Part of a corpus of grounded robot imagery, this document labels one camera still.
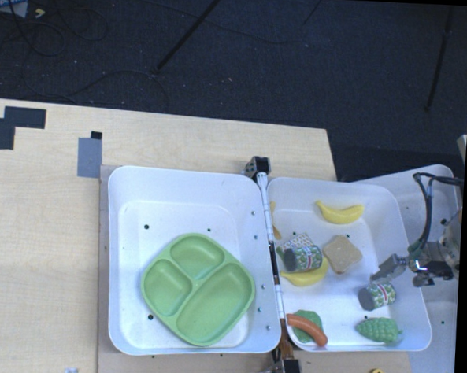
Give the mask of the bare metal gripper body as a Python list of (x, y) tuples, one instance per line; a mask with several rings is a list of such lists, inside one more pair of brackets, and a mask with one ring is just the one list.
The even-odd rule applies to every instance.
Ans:
[(453, 273), (453, 268), (447, 263), (447, 255), (442, 252), (438, 242), (416, 240), (407, 250), (407, 265), (411, 271)]

